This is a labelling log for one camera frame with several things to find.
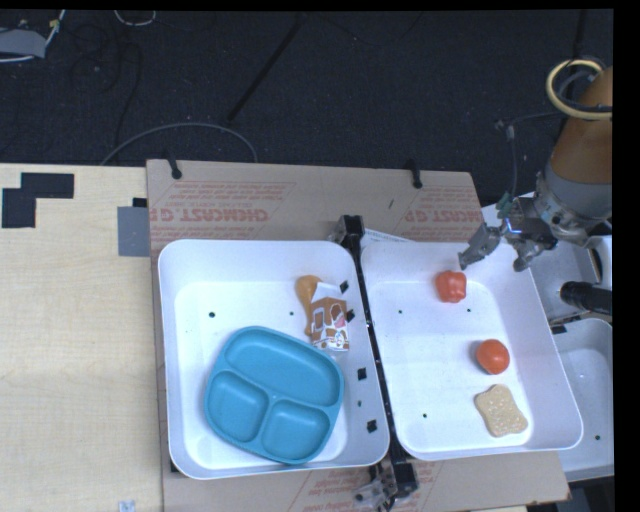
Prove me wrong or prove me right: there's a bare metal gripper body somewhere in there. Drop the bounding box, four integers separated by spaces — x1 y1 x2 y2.
503 192 601 252

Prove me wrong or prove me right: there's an orange toy bell pepper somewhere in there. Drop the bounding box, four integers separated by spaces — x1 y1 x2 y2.
433 269 468 304

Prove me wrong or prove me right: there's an orange toy tomato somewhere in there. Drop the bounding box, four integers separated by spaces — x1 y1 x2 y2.
475 338 512 376

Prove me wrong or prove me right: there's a white plastic tray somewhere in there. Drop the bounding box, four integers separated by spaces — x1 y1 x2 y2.
157 238 392 481
359 238 585 462

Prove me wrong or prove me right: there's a thin black rod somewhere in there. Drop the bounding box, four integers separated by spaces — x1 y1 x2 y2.
345 234 409 469

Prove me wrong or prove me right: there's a beige toy bread slice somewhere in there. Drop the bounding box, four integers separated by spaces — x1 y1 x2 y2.
473 383 530 439

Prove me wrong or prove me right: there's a brown and white carton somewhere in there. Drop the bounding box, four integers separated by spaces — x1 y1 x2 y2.
307 281 351 353

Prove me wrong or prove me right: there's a tan toy chicken drumstick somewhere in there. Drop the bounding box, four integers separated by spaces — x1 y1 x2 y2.
294 274 324 337

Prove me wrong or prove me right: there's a brown cardboard board red print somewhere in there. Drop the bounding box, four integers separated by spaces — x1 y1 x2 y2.
145 158 572 512

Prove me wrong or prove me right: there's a blue divided plate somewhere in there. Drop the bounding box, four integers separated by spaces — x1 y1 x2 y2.
202 325 346 466

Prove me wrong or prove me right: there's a black cylinder on white bracket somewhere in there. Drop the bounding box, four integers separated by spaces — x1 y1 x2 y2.
559 232 614 317

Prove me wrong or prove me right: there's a black block with thin wires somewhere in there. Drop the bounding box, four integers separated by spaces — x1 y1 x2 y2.
328 214 365 246
384 460 419 500

